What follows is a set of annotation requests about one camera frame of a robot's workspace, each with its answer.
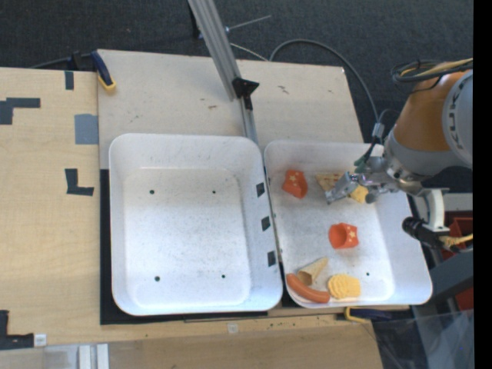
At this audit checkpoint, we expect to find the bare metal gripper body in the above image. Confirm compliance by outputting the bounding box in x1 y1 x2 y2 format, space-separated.
360 155 424 197

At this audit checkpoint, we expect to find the small yellow ridged piece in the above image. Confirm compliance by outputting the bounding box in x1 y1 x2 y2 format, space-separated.
348 184 371 204

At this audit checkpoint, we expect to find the tan pizza slice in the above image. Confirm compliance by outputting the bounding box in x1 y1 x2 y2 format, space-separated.
314 172 344 192

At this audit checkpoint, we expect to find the orange carton with yellow star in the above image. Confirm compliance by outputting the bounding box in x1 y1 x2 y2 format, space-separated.
327 222 360 251
281 169 309 200

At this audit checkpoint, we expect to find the white plastic tray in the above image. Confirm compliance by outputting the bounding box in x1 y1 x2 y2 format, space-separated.
263 139 434 310
108 132 284 317

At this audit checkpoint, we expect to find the tan ice cream cone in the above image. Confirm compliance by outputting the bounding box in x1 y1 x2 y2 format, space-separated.
296 256 329 287

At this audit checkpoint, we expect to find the yellow ridged biscuit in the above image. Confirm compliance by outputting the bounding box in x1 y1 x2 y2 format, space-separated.
327 273 362 301

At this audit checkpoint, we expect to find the orange sausage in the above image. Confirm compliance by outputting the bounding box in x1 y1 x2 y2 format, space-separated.
285 273 331 304

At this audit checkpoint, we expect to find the black cylinder on white bracket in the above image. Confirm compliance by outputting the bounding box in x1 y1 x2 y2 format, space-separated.
401 188 451 246

